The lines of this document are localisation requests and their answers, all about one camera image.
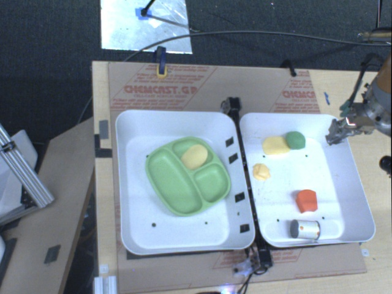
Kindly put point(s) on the white plastic tray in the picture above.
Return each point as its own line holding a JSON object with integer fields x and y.
{"x": 284, "y": 173}
{"x": 144, "y": 225}

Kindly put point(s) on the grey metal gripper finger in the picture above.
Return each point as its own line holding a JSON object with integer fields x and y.
{"x": 341, "y": 126}
{"x": 331, "y": 137}

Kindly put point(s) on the yellow oval toy bread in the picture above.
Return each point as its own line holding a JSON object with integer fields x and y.
{"x": 194, "y": 156}

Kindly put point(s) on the small yellow toy lump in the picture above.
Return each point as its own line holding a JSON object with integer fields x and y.
{"x": 261, "y": 172}

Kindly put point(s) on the green rounded toy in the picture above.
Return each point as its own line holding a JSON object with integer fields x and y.
{"x": 296, "y": 139}

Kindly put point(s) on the green divided plate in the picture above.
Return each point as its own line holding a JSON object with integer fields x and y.
{"x": 171, "y": 182}

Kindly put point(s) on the orange toy block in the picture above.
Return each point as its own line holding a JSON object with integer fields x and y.
{"x": 306, "y": 201}

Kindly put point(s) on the yellow rounded toy block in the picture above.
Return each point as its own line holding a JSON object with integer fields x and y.
{"x": 275, "y": 146}

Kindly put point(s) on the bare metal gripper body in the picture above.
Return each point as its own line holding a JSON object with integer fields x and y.
{"x": 372, "y": 118}

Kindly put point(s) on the black cylinder on white bracket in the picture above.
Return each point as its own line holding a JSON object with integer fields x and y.
{"x": 386, "y": 164}

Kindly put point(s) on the thin black rod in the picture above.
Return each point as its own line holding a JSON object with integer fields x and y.
{"x": 248, "y": 182}

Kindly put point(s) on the small white can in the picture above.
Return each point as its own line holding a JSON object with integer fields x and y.
{"x": 307, "y": 230}

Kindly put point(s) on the brown cardboard board red print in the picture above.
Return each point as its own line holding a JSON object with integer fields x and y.
{"x": 263, "y": 87}

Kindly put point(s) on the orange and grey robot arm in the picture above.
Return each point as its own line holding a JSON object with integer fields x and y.
{"x": 385, "y": 81}

